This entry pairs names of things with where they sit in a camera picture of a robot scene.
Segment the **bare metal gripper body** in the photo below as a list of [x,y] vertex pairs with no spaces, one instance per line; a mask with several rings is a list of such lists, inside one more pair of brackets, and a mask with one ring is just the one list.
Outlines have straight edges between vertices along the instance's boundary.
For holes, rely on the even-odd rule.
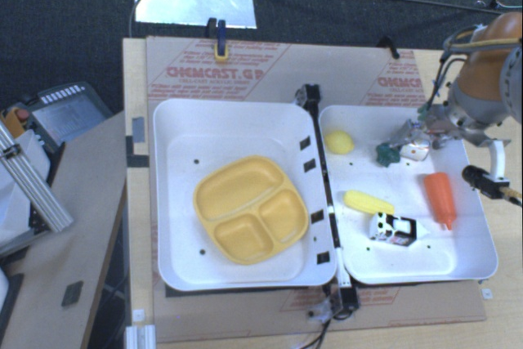
[[485,134],[488,125],[472,119],[458,105],[425,104],[418,109],[418,121],[434,148],[442,148],[451,140],[467,141],[476,147],[491,144],[491,138]]

